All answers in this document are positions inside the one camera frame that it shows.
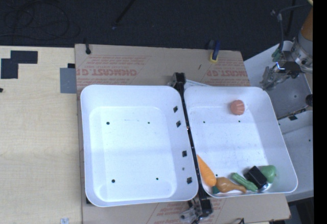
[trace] dark floor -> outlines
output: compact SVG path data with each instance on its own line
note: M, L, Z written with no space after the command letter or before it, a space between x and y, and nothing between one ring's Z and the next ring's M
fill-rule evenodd
M276 16L285 11L284 30L292 40L310 10L306 0L0 0L0 45L73 47L91 44L205 49L219 40L221 49L238 50L244 60L281 40Z

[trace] green toy vegetable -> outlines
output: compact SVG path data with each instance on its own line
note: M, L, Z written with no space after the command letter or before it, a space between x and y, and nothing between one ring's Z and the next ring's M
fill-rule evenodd
M267 182L273 183L276 176L276 167L274 165L262 166L260 171L267 178Z
M240 183L241 185L243 185L248 190L258 191L257 186L253 182L246 180L245 178L243 178L242 176L240 176L236 172L232 173L231 178L233 180L235 180L236 182Z

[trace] wooden table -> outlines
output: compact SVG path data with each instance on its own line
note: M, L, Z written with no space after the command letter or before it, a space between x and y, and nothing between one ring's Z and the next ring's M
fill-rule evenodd
M75 63L75 49L3 46L0 58L10 58L11 51L37 51L38 61L19 64L17 79L0 79L1 222L57 224L69 218L69 224L81 224L89 216L82 211L77 96L60 91L60 69ZM244 205L248 201L227 199L219 221L228 220L233 208L255 214L262 202L270 208L262 212L262 219L250 222L290 217L283 194L263 195L252 205ZM117 223L123 209L117 207L111 219L95 223ZM148 207L130 209L122 223ZM94 212L102 214L99 208Z

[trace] toy food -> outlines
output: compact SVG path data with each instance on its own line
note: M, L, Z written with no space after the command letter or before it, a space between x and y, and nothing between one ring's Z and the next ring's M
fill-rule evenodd
M246 188L244 186L235 184L226 177L218 177L217 182L216 182L216 187L221 192L228 192L231 190L240 190L243 193L246 193Z
M203 182L209 187L213 187L216 184L216 176L210 167L202 160L202 158L197 155L200 173L203 179Z
M231 104L230 104L230 111L235 114L235 115L242 115L245 111L245 105L244 102L242 100L234 100Z
M243 185L248 190L258 191L257 186L253 182L246 180L245 178L243 178L241 175L237 173L233 173L231 175L231 178L236 182L240 183L241 185Z
M273 183L276 176L276 167L274 165L262 166L260 171L267 178L268 183Z

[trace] light wooden surface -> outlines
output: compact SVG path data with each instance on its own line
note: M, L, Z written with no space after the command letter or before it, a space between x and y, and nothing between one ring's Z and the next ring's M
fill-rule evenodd
M60 93L60 68L73 48L0 47L38 51L19 64L18 79L0 79L0 222L82 222L76 94Z

